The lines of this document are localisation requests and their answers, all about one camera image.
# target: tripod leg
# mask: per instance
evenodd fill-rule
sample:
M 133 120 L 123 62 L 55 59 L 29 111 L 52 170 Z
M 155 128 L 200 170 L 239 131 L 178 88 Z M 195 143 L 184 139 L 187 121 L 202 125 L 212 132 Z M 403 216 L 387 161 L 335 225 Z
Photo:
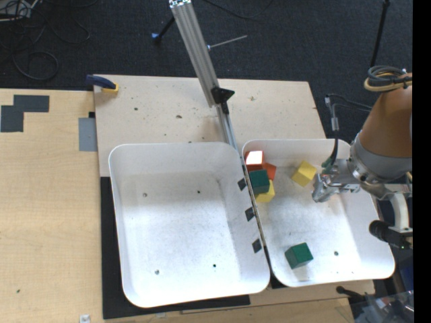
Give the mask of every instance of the tripod leg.
M 376 44 L 374 45 L 374 52 L 372 54 L 372 59 L 371 59 L 371 65 L 370 65 L 370 67 L 373 67 L 375 65 L 375 63 L 376 63 L 378 47 L 380 45 L 380 39 L 382 38 L 383 26 L 385 24 L 386 11 L 387 11 L 387 9 L 388 9 L 388 7 L 389 7 L 390 4 L 391 4 L 390 0 L 384 0 L 383 1 L 383 11 L 382 11 L 382 15 L 380 17 L 380 25 L 378 27 Z
M 160 43 L 162 41 L 163 35 L 165 35 L 165 33 L 169 30 L 169 28 L 174 22 L 175 22 L 175 18 L 174 17 L 170 18 L 170 21 L 165 25 L 165 27 L 159 34 L 153 33 L 152 38 L 154 39 L 154 42 Z

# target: white plastic tray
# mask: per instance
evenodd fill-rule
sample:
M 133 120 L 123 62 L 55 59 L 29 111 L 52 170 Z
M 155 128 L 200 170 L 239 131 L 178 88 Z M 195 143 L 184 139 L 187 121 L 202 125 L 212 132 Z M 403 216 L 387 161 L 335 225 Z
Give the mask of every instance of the white plastic tray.
M 273 274 L 289 287 L 385 279 L 395 270 L 389 245 L 368 231 L 378 214 L 367 192 L 336 194 L 315 203 L 313 181 L 303 188 L 290 178 L 302 160 L 321 171 L 333 144 L 330 139 L 254 140 L 242 150 L 243 154 L 263 150 L 265 161 L 277 166 L 275 197 L 270 203 L 257 203 L 257 211 Z M 340 158 L 347 159 L 349 150 L 346 142 L 339 141 Z M 314 259 L 292 270 L 284 252 L 303 242 Z
M 226 143 L 120 145 L 109 157 L 123 289 L 150 308 L 269 283 L 238 152 Z

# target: wire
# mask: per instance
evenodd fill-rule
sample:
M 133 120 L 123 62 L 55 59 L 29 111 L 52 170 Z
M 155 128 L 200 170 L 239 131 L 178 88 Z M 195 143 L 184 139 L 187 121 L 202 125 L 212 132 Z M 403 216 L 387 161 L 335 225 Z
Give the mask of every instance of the wire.
M 83 37 L 83 39 L 72 41 L 62 37 L 53 28 L 49 17 L 47 17 L 46 14 L 42 12 L 39 8 L 35 8 L 38 2 L 42 3 L 43 1 L 55 7 L 68 7 L 70 16 L 73 22 L 85 32 L 85 36 Z M 24 4 L 25 1 L 23 2 L 23 0 L 10 1 L 5 7 L 0 9 L 0 12 L 5 11 L 7 15 L 7 18 L 0 20 L 0 22 L 9 22 L 7 25 L 9 26 L 10 46 L 6 46 L 5 43 L 2 42 L 2 40 L 0 39 L 0 46 L 7 51 L 6 59 L 10 58 L 15 68 L 22 75 L 24 75 L 29 79 L 40 80 L 40 81 L 46 81 L 46 80 L 52 79 L 58 72 L 59 62 L 57 58 L 49 52 L 34 50 L 36 43 L 38 43 L 38 41 L 41 39 L 46 28 L 49 28 L 57 38 L 59 38 L 61 41 L 66 42 L 68 44 L 82 44 L 86 42 L 90 38 L 90 32 L 74 18 L 70 9 L 74 11 L 76 11 L 77 9 L 84 9 L 86 7 L 94 5 L 97 1 L 98 0 L 91 0 L 89 3 L 77 5 L 74 3 L 74 0 L 70 0 L 70 3 L 66 5 L 66 4 L 55 3 L 54 1 L 49 1 L 49 0 L 34 0 L 33 4 L 31 4 L 30 6 L 28 6 L 29 3 L 27 3 L 28 5 Z M 10 8 L 14 7 L 15 5 L 16 5 L 15 13 L 14 14 L 9 13 Z M 30 18 L 27 18 L 26 16 L 30 15 L 29 14 L 30 12 L 32 12 L 33 15 L 38 15 L 41 17 L 42 23 L 40 25 L 29 25 L 28 21 L 30 20 Z M 37 30 L 37 29 L 39 30 L 39 33 L 37 33 L 36 37 L 32 38 L 30 35 L 30 31 Z M 53 64 L 53 67 L 54 67 L 53 71 L 48 75 L 45 75 L 44 77 L 37 77 L 27 73 L 18 64 L 18 58 L 17 58 L 18 53 L 23 52 L 25 50 L 28 51 L 28 65 L 35 58 L 43 58 L 46 61 L 49 61 L 50 63 Z
M 340 98 L 342 99 L 344 102 L 347 102 L 348 104 L 340 104 L 340 103 L 334 103 L 331 104 L 331 99 L 330 97 L 336 97 L 336 98 Z M 335 160 L 337 159 L 337 154 L 338 154 L 338 130 L 339 130 L 339 125 L 338 125 L 338 118 L 337 115 L 335 113 L 335 108 L 336 107 L 343 107 L 343 108 L 349 108 L 352 110 L 359 110 L 359 111 L 364 111 L 364 112 L 370 112 L 371 108 L 370 106 L 367 106 L 365 104 L 361 104 L 361 103 L 357 103 L 357 102 L 353 102 L 351 100 L 348 100 L 346 98 L 344 98 L 343 96 L 337 95 L 337 94 L 329 94 L 326 96 L 325 101 L 327 103 L 327 107 L 329 109 L 329 112 L 331 114 L 331 121 L 332 121 L 332 129 L 334 132 L 334 147 L 332 150 L 331 155 L 329 156 L 329 158 L 324 161 L 322 163 L 322 167 L 325 168 L 325 172 L 327 173 L 332 165 L 335 163 Z
M 274 2 L 274 0 L 271 0 L 271 1 L 267 4 L 267 6 L 266 6 L 264 9 L 262 9 L 260 12 L 256 13 L 255 15 L 247 16 L 247 15 L 239 15 L 239 14 L 237 14 L 237 13 L 233 12 L 233 11 L 232 11 L 232 10 L 230 10 L 230 9 L 227 9 L 227 8 L 225 8 L 225 7 L 223 7 L 223 6 L 220 6 L 220 5 L 217 5 L 216 3 L 213 3 L 213 2 L 212 2 L 212 1 L 210 1 L 210 0 L 202 0 L 202 1 L 204 1 L 204 2 L 206 2 L 206 3 L 208 3 L 208 4 L 210 4 L 210 5 L 212 5 L 212 6 L 214 6 L 214 7 L 220 8 L 220 9 L 222 9 L 223 11 L 228 12 L 228 13 L 230 13 L 230 14 L 234 15 L 235 17 L 242 18 L 242 19 L 253 19 L 253 18 L 256 18 L 258 15 L 261 15 L 263 12 L 265 12 L 265 11 L 269 8 L 269 6 L 271 6 L 271 4 Z
M 365 104 L 358 103 L 358 102 L 354 102 L 352 100 L 348 100 L 347 98 L 345 98 L 344 96 L 339 95 L 339 94 L 328 94 L 327 97 L 336 97 L 336 98 L 339 98 L 339 99 L 343 100 L 344 102 L 346 102 L 348 104 L 352 104 L 354 106 L 359 106 L 359 107 L 362 107 L 362 108 L 365 108 L 365 109 L 370 109 L 371 110 L 371 108 L 372 108 L 372 106 L 365 105 Z
M 400 87 L 405 89 L 413 82 L 413 77 L 406 74 L 405 70 L 391 66 L 373 66 L 368 70 L 364 87 L 373 92 L 388 92 Z

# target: clamp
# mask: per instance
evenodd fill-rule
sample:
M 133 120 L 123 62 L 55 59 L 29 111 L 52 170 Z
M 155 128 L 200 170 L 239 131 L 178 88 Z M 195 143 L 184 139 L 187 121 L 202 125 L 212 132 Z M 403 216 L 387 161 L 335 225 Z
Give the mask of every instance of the clamp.
M 119 91 L 119 85 L 117 83 L 107 80 L 106 78 L 99 77 L 98 75 L 88 74 L 86 77 L 86 85 L 100 86 L 102 88 L 102 92 L 108 92 L 111 94 L 116 94 Z

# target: cube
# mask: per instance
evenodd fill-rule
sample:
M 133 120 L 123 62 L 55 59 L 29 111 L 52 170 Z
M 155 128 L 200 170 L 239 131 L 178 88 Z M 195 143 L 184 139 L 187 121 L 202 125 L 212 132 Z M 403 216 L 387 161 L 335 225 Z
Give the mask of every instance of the cube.
M 267 170 L 256 170 L 248 173 L 253 193 L 255 195 L 269 191 L 269 178 Z
M 263 163 L 263 151 L 249 151 L 245 153 L 245 166 L 248 172 L 262 170 Z
M 269 180 L 268 192 L 262 192 L 261 194 L 258 194 L 255 198 L 256 198 L 256 202 L 268 203 L 268 202 L 271 202 L 274 196 L 275 196 L 274 184 L 272 183 L 272 180 Z
M 272 164 L 270 164 L 270 163 L 265 162 L 265 163 L 263 163 L 263 168 L 264 168 L 265 170 L 267 170 L 268 178 L 269 178 L 270 180 L 274 180 L 274 178 L 275 178 L 275 171 L 276 171 L 276 169 L 277 169 L 277 166 L 275 166 L 275 165 L 272 165 Z
M 288 260 L 290 268 L 292 269 L 304 266 L 313 259 L 307 243 L 301 243 L 295 246 L 291 246 L 284 253 L 284 256 Z
M 313 165 L 303 160 L 292 175 L 292 180 L 301 186 L 306 186 L 314 178 L 316 171 L 317 169 Z

